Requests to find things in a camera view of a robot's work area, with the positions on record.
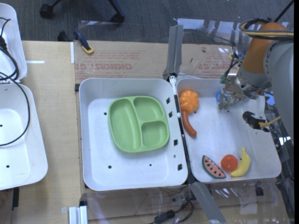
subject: green plate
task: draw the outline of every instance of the green plate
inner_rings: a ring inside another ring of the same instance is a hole
[[[115,145],[122,151],[137,153],[163,147],[169,127],[161,104],[149,96],[130,96],[114,100],[108,120]]]

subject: watermelon slice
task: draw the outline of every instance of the watermelon slice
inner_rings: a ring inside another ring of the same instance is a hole
[[[202,156],[202,166],[213,178],[226,178],[223,170],[209,157]]]

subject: table surface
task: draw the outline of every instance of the table surface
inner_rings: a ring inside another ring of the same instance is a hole
[[[71,62],[71,45],[70,42],[33,41],[23,41],[22,44],[27,61],[44,61],[27,64],[28,73],[22,84],[31,89],[35,99],[49,169],[41,181],[20,187],[19,206],[13,210],[11,223],[66,224],[68,208],[78,207],[82,193],[75,66]],[[279,219],[286,220],[288,217],[282,196],[278,193],[277,197],[275,206],[273,203],[263,203],[256,214],[263,216],[268,212],[270,217],[278,215]],[[221,211],[231,221],[246,219],[240,207],[224,207]],[[203,216],[202,210],[199,210],[187,223],[208,224],[209,221]],[[143,223],[136,218],[114,218],[113,221],[99,223]],[[259,217],[251,216],[250,219],[257,221]]]

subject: white container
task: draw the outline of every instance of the white container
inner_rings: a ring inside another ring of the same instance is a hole
[[[190,89],[199,95],[199,108],[190,115],[190,123],[198,134],[191,138],[184,132],[194,177],[208,183],[278,176],[281,163],[271,134],[253,130],[242,119],[244,111],[264,117],[264,98],[232,105],[229,111],[219,110],[216,93],[222,86],[218,79],[183,79],[177,83],[178,94]],[[163,148],[127,154],[113,143],[107,111],[115,99],[136,95],[152,96],[161,103],[166,114],[172,112],[171,118],[167,115],[170,139]],[[79,96],[83,176],[88,187],[106,191],[177,186],[186,181],[188,170],[170,83],[162,79],[90,78],[81,83]],[[239,158],[241,147],[246,147],[252,159],[244,176],[232,178],[226,173],[227,178],[214,179],[203,169],[203,155],[220,165],[226,154]]]
[[[17,83],[27,74],[27,66],[15,10],[0,3],[0,17],[10,19],[2,36],[7,49],[16,60],[20,75]],[[0,19],[0,32],[5,20]],[[0,71],[10,75],[14,71],[10,58],[0,51]],[[27,131],[16,142],[0,147],[0,190],[32,184],[43,179],[48,170],[46,152],[31,90],[20,84],[28,97],[30,123]],[[11,80],[0,81],[0,145],[9,143],[25,130],[28,105],[21,89]]]

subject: toy banana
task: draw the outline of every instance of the toy banana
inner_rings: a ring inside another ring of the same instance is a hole
[[[249,169],[250,161],[251,161],[250,157],[246,153],[245,147],[242,147],[241,162],[240,162],[239,166],[237,167],[237,169],[235,169],[233,172],[231,172],[230,175],[232,177],[241,177],[242,175],[244,175]]]

